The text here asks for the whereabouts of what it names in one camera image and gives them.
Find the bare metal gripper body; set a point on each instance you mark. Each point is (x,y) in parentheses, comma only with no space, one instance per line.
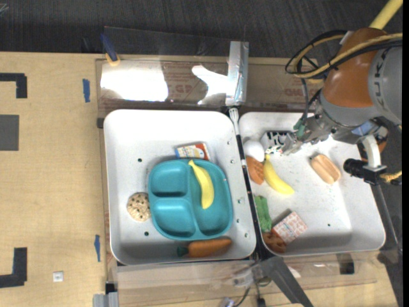
(314,130)

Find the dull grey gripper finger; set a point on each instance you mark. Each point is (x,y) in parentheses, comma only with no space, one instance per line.
(286,144)
(296,145)

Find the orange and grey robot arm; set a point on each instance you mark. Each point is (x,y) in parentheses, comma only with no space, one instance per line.
(348,82)

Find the black and white carton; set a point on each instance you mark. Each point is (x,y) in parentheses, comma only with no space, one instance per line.
(274,139)

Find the white egg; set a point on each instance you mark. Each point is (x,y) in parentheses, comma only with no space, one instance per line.
(254,150)

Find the yellow banana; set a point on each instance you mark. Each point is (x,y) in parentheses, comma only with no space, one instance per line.
(276,179)
(206,187)

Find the tan hot dog bun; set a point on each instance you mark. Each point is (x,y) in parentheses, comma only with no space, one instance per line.
(325,169)

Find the orange waffle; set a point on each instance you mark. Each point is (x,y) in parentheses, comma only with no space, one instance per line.
(255,170)

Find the green lettuce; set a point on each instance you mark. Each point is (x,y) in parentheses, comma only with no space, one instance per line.
(263,214)

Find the white plastic tray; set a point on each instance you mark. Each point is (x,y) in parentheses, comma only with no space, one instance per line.
(134,146)
(335,209)

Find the pink and white carton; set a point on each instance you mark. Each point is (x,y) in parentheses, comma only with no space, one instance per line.
(290,227)

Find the orange and white carton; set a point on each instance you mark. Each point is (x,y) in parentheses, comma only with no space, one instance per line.
(191,151)

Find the brown pretzel biscuit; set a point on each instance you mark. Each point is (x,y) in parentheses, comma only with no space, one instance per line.
(274,242)

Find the blue divided plate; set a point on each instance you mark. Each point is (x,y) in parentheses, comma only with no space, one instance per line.
(172,203)

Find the orange carrot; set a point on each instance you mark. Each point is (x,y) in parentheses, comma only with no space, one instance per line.
(207,247)

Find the beige chocolate chip biscuit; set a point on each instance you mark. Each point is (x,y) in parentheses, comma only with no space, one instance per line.
(138,207)

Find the small white square block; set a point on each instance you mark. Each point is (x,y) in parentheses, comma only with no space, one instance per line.
(57,276)

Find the black cylinder on white bracket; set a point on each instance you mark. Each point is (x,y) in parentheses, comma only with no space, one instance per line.
(367,168)

